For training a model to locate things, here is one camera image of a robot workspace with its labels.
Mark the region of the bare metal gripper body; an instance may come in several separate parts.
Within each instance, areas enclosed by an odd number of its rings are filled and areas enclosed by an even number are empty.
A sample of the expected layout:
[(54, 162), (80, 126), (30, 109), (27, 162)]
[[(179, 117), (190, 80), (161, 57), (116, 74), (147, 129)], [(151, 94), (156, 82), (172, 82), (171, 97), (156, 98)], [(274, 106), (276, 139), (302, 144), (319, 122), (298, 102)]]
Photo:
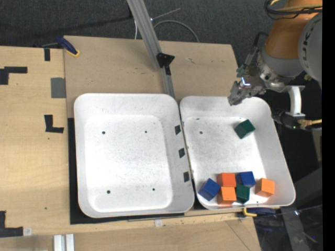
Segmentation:
[(267, 64), (242, 65), (242, 97), (263, 95), (268, 89), (283, 92), (295, 77), (285, 76), (270, 68)]

